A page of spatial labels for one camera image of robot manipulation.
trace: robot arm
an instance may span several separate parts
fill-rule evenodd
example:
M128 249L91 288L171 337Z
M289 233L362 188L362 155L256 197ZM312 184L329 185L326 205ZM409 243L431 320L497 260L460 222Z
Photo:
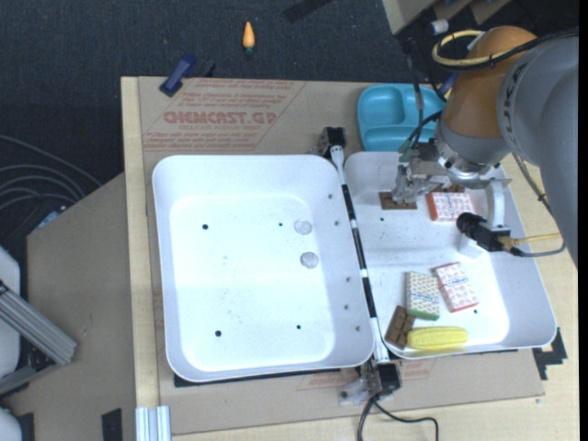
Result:
M524 29L498 27L473 43L463 67L456 68L475 70L459 73L435 142L418 144L408 165L399 166L392 197L412 202L447 183L486 187L481 177L513 153L538 166L577 265L578 31L537 41ZM516 47L529 49L509 55Z

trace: cardboard sheet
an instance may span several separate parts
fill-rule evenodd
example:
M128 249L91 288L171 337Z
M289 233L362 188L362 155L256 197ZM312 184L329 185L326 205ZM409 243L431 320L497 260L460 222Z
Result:
M140 78L139 90L160 402L171 408L173 433L359 414L361 406L341 406L337 396L337 389L356 377L353 369L176 386L165 356L151 176L158 161L175 153L307 153L329 126L344 127L346 154L357 152L356 103L369 84L194 78L170 98L159 91L163 81ZM403 387L384 403L391 410L543 394L531 350L394 364Z
M133 438L125 206L119 175L28 238L28 300L77 343L72 363L2 400L17 416L32 413L39 441L103 441L107 413Z

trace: small cardboard box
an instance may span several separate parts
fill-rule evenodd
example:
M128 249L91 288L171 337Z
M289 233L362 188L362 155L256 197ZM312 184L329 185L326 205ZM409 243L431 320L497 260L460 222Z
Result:
M426 200L432 221L455 221L464 212L475 212L468 193L433 192Z
M419 319L439 318L439 290L436 277L409 271L406 274L406 309Z
M461 311L478 305L478 297L460 263L438 266L439 291L449 311Z

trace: yellow cable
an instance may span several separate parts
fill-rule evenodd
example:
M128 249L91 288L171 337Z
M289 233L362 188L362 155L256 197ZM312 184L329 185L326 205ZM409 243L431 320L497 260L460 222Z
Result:
M540 242L542 240L552 240L560 237L561 234L559 232L554 232L544 233L542 235L531 235L530 237L521 237L518 239L514 239L513 237L498 237L498 241L502 243L505 248L511 249L521 243Z
M510 52L511 48L507 51L497 52L495 54L491 54L488 56L483 57L473 57L471 59L448 59L447 57L442 57L439 55L439 49L443 46L452 42L454 40L458 40L460 38L476 38L478 37L483 31L478 31L477 29L464 29L463 31L457 31L455 33L449 34L442 38L435 46L433 46L432 56L433 60L437 63L451 66L451 67L469 67L471 65L478 65L480 63L486 63L491 59L496 59L497 57L501 57L506 53Z

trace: wooden table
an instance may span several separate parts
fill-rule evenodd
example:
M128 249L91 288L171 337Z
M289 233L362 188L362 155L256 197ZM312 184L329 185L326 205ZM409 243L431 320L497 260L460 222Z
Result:
M337 89L357 90L366 84L316 83L326 94ZM129 227L130 286L136 403L138 407L160 405L157 355L154 336L152 271L146 210L146 182L141 140L140 79L121 80L127 214ZM315 100L316 106L332 105L328 99ZM311 118L322 120L320 113ZM350 119L351 126L355 120ZM553 232L552 219L533 197L512 159L503 163L514 179L512 190L527 234ZM567 254L542 258L537 262L544 279L567 350L561 366L548 368L545 396L520 400L491 401L468 405L444 406L400 413L406 417L433 416L440 425L441 439L579 439L578 376L578 278ZM193 407L194 411L202 407ZM266 426L175 435L174 440L274 440L274 439L355 439L356 416L319 421L272 424ZM372 414L364 430L366 439L434 439L430 424L393 423L381 414Z

